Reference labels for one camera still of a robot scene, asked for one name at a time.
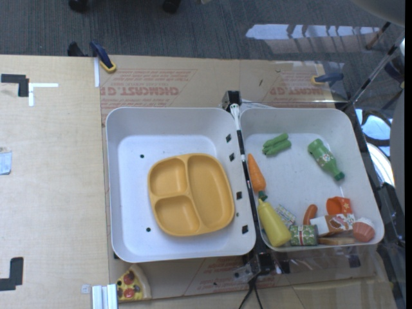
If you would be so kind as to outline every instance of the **chair wheel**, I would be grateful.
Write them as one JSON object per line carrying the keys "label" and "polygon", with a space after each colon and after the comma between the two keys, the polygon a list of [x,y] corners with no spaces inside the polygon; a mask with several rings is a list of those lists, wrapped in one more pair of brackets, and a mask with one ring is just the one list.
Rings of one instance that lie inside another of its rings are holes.
{"label": "chair wheel", "polygon": [[165,0],[163,2],[163,10],[169,14],[177,12],[180,5],[180,0]]}
{"label": "chair wheel", "polygon": [[87,3],[88,0],[69,0],[70,8],[76,12],[84,12],[86,10]]}

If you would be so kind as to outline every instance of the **blue clamp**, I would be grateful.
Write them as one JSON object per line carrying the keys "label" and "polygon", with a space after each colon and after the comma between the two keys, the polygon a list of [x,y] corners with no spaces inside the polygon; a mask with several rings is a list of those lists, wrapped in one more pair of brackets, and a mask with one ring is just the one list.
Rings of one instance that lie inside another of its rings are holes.
{"label": "blue clamp", "polygon": [[106,70],[106,72],[112,73],[116,70],[116,64],[110,60],[104,48],[96,40],[92,40],[90,42],[90,47],[93,50],[93,55],[97,55],[99,57],[100,65]]}
{"label": "blue clamp", "polygon": [[327,75],[320,75],[316,77],[315,75],[310,79],[310,82],[315,86],[321,86],[325,82],[329,82],[329,87],[332,87],[335,82],[343,79],[343,73],[332,72]]}

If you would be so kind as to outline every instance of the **pizza slice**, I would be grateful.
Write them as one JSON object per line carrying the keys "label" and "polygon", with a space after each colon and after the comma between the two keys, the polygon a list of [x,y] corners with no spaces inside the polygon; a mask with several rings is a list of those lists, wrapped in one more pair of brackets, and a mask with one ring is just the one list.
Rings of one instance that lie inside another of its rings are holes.
{"label": "pizza slice", "polygon": [[143,270],[135,263],[116,281],[118,302],[151,299],[151,289]]}

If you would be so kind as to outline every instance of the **sausage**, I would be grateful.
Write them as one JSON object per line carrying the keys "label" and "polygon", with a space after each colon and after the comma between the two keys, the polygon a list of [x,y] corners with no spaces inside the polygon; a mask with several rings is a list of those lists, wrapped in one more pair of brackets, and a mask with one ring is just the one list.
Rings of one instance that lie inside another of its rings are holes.
{"label": "sausage", "polygon": [[309,225],[310,219],[313,219],[317,213],[317,206],[315,204],[309,205],[308,209],[306,210],[303,218],[303,225]]}

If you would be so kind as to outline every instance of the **mustard bottle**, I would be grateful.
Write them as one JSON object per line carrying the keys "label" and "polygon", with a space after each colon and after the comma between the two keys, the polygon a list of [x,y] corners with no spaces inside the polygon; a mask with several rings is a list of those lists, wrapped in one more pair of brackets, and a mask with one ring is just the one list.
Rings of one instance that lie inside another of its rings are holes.
{"label": "mustard bottle", "polygon": [[285,244],[292,237],[287,226],[283,223],[279,214],[273,209],[267,201],[259,199],[257,214],[269,242],[273,247],[279,247]]}

